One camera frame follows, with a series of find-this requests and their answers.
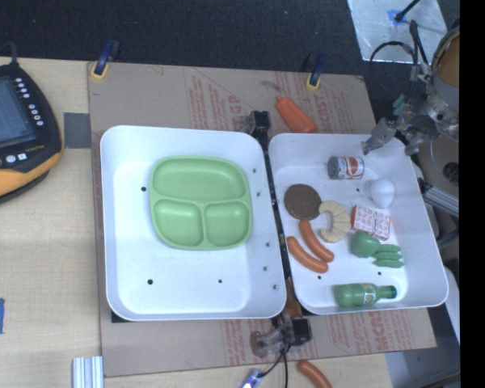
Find green pepper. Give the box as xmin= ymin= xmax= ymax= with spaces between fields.
xmin=350 ymin=230 xmax=382 ymax=259

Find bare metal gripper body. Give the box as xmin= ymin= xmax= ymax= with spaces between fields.
xmin=395 ymin=101 xmax=461 ymax=141

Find black block with thin wires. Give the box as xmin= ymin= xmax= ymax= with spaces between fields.
xmin=236 ymin=110 xmax=272 ymax=137
xmin=250 ymin=316 xmax=312 ymax=357

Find green divided plate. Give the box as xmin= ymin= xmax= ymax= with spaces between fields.
xmin=148 ymin=155 xmax=254 ymax=251

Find green bottle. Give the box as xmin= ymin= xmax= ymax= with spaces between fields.
xmin=333 ymin=283 xmax=398 ymax=309

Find orange sausage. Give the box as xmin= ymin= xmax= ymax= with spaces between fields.
xmin=286 ymin=236 xmax=329 ymax=274
xmin=297 ymin=359 xmax=333 ymax=388
xmin=298 ymin=219 xmax=335 ymax=264

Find orange and white carton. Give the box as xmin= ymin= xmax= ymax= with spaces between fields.
xmin=350 ymin=205 xmax=392 ymax=241

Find green pea pods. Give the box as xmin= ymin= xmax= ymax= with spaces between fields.
xmin=371 ymin=243 xmax=405 ymax=268

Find red and white can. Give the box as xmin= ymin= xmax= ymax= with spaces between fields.
xmin=327 ymin=155 xmax=365 ymax=180

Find white plastic tray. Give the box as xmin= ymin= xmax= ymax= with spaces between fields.
xmin=268 ymin=132 xmax=449 ymax=316
xmin=99 ymin=124 xmax=288 ymax=322

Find beige croissant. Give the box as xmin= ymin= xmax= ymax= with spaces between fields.
xmin=318 ymin=200 xmax=353 ymax=243

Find thin black and white rod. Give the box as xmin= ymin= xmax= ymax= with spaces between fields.
xmin=257 ymin=126 xmax=297 ymax=319

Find brown round biscuit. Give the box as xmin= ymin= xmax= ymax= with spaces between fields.
xmin=283 ymin=183 xmax=323 ymax=221

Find brown cardboard board, red print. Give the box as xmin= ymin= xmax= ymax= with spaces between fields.
xmin=86 ymin=61 xmax=438 ymax=378

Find black cylinder on white bracket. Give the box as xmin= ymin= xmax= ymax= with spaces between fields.
xmin=429 ymin=137 xmax=461 ymax=188

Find white garlic bulb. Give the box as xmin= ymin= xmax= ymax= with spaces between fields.
xmin=363 ymin=178 xmax=396 ymax=209

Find orange bottle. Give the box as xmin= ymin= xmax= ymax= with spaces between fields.
xmin=275 ymin=95 xmax=318 ymax=134

